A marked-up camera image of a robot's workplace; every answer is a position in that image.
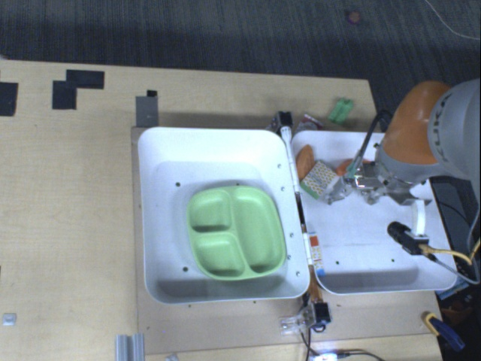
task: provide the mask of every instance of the green divided plate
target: green divided plate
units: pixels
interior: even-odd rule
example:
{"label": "green divided plate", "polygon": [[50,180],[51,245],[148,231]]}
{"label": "green divided plate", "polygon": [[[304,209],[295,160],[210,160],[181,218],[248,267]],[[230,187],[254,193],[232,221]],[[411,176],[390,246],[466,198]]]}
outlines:
{"label": "green divided plate", "polygon": [[218,187],[195,194],[187,205],[187,226],[195,261],[212,278],[262,277],[286,259],[276,206],[255,187]]}

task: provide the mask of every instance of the wooden table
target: wooden table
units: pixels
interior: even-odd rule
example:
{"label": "wooden table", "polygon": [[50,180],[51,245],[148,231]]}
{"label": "wooden table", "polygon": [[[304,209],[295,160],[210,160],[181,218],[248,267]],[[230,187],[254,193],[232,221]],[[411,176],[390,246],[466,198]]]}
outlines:
{"label": "wooden table", "polygon": [[[67,69],[104,71],[104,89],[79,89],[76,111],[53,110],[53,80],[65,80]],[[363,131],[375,114],[365,80],[0,60],[0,82],[19,84],[15,115],[0,117],[0,314],[17,314],[15,326],[0,327],[0,358],[7,361],[112,360],[115,336],[138,331],[131,159],[136,96],[157,91],[166,126],[265,128],[284,110],[297,120],[308,113],[327,129]],[[327,121],[341,97],[355,102],[344,127]],[[324,295],[333,323],[313,338],[314,348],[441,360],[436,338],[420,319],[424,311],[440,316],[433,292]],[[232,305],[232,317],[242,316],[243,303]],[[266,319],[279,314],[269,301],[258,303]],[[222,304],[217,310],[222,313]],[[250,335],[256,337],[255,327]],[[305,357],[299,338],[260,338],[251,341],[255,347],[178,356]]]}

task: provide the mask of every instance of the blue object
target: blue object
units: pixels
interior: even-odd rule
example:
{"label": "blue object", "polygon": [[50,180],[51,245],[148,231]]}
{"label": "blue object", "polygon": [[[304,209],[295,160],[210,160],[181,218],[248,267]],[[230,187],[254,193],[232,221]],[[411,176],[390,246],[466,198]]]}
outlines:
{"label": "blue object", "polygon": [[437,318],[431,318],[429,322],[439,332],[439,334],[446,341],[448,341],[449,346],[455,352],[460,352],[464,349],[466,345],[464,344],[463,340],[461,340],[461,337],[459,337],[458,333],[456,333],[451,327]]}

